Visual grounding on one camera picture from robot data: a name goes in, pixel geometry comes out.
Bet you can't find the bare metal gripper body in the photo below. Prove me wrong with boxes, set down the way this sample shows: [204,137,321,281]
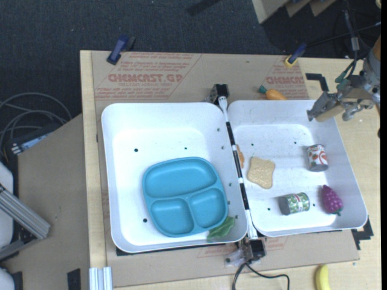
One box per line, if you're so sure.
[334,68,381,122]

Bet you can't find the white can with red print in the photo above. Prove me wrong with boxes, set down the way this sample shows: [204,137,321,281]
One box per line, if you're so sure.
[305,144,330,173]

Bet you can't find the orange carrot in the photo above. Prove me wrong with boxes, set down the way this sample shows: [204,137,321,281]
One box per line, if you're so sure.
[258,85,288,101]

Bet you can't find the white plastic tray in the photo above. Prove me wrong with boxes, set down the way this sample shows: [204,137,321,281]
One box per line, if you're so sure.
[100,101,250,254]
[226,99,369,238]

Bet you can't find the purple grapes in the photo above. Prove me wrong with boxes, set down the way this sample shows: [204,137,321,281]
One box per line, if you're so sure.
[320,184,344,217]

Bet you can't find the tan bread slice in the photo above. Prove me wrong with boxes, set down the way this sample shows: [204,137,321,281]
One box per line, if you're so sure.
[246,156,276,190]

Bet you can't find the green can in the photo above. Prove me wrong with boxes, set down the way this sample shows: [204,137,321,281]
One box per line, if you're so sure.
[278,192,311,216]

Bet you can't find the orange flat toy slice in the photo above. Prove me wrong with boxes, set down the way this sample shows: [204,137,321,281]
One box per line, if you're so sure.
[235,144,246,167]

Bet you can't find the thin black and white rod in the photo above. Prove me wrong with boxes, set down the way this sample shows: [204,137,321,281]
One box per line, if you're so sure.
[218,95,258,240]

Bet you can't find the brown cardboard board, red print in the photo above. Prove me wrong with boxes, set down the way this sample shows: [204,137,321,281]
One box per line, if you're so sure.
[90,51,361,288]

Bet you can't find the green toy lettuce leaf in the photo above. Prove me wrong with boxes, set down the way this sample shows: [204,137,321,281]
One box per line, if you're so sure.
[206,216,236,241]

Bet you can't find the yellow banana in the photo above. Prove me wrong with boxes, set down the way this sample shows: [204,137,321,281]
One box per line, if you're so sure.
[314,264,332,290]

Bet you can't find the blue divided plate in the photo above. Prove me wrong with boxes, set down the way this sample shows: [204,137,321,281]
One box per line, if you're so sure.
[141,156,229,239]

